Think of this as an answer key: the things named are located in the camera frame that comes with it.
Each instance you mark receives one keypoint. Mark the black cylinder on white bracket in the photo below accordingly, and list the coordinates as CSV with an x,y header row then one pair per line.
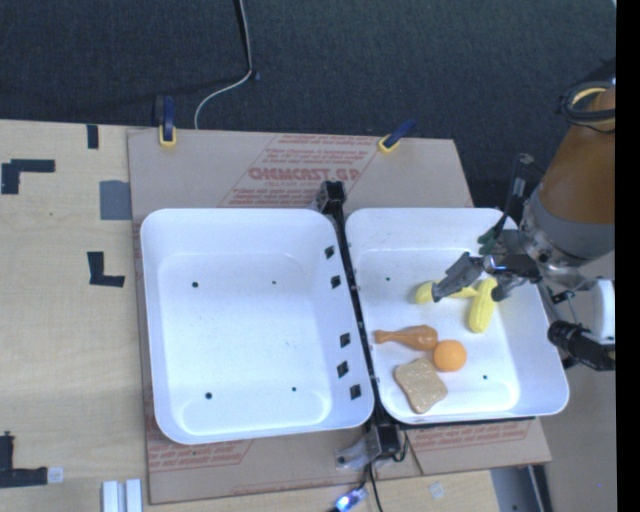
x,y
582,342

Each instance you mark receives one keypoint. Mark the tan bread slice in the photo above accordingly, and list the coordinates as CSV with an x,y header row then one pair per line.
x,y
420,386

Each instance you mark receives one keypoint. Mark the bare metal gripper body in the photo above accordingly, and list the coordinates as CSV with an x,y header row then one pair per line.
x,y
550,262

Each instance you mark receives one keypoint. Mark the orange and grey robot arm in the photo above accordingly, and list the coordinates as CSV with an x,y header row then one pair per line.
x,y
580,175

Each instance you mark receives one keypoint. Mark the yellow corn cob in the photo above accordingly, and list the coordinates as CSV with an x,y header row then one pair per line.
x,y
481,312

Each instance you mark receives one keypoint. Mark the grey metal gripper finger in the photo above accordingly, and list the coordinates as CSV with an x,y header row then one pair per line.
x,y
506,287
457,277

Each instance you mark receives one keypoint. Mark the brown cardboard board, red print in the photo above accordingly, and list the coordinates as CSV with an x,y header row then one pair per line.
x,y
210,170

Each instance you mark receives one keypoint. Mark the yellow banana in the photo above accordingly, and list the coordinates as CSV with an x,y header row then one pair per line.
x,y
424,293

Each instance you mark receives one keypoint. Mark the orange chicken drumstick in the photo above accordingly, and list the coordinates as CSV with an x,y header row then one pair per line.
x,y
415,337

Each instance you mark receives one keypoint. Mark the white plastic tray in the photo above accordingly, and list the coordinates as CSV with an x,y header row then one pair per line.
x,y
240,325
480,395

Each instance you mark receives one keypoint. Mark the orange ball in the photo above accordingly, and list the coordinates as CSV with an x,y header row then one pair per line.
x,y
450,356

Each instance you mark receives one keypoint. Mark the thin black rod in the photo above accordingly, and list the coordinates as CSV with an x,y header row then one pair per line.
x,y
361,320

